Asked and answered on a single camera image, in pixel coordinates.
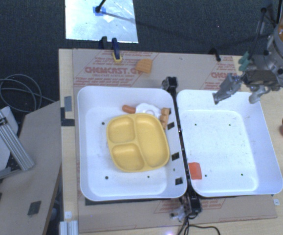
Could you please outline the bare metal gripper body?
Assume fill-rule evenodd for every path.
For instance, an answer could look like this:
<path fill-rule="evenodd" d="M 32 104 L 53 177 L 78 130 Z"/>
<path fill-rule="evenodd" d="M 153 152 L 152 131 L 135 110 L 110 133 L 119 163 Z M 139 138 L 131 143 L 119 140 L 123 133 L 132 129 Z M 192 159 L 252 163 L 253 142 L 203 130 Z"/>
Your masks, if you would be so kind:
<path fill-rule="evenodd" d="M 283 87 L 283 58 L 254 55 L 245 70 L 247 86 L 264 85 L 273 91 Z"/>

